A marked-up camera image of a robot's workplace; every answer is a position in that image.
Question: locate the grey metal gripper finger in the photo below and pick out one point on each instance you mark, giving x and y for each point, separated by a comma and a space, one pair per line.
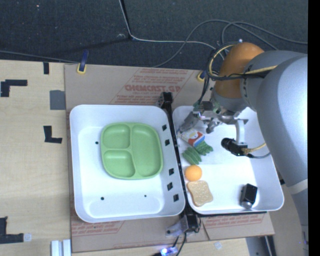
211, 127
190, 123

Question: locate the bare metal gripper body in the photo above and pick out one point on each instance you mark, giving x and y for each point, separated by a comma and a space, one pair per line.
210, 111

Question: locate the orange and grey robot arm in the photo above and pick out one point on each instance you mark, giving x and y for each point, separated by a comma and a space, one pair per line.
282, 105

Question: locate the red white blue carton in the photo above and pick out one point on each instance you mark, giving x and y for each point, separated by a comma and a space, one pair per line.
192, 137

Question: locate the green pea pods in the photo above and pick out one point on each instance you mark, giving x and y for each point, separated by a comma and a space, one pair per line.
191, 155
204, 148

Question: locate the thin black rod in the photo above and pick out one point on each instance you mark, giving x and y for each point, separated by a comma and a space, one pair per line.
179, 160

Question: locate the orange ball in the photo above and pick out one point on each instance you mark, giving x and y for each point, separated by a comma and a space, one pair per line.
193, 173

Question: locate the white plastic tray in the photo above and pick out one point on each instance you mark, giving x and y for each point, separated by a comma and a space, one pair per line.
230, 180
85, 175

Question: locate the green divided plate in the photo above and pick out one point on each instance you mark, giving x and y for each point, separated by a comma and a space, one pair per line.
131, 151

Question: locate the tan bread slice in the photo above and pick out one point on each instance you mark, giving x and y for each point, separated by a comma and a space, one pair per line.
200, 193

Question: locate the black box with silver cap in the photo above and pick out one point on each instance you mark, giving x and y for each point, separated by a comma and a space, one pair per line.
248, 193

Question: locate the brown cardboard board red print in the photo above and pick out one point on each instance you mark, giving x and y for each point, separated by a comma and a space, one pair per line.
100, 85

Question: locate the black cylinder on white bracket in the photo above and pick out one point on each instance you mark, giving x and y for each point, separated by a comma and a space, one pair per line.
235, 146

